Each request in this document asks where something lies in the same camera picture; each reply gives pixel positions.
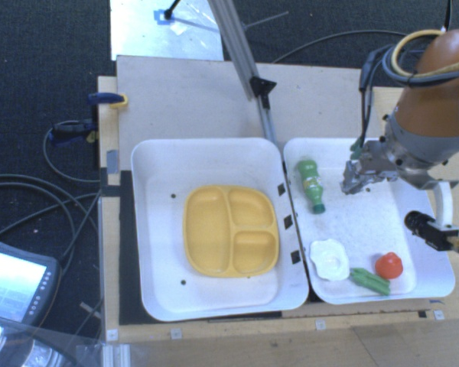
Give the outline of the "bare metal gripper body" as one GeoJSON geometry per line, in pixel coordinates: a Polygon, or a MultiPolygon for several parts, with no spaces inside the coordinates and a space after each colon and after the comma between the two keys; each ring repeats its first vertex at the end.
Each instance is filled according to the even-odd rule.
{"type": "Polygon", "coordinates": [[[398,179],[410,185],[436,185],[438,180],[428,173],[434,165],[415,157],[397,141],[369,140],[356,163],[356,178],[362,185],[398,179]]]}

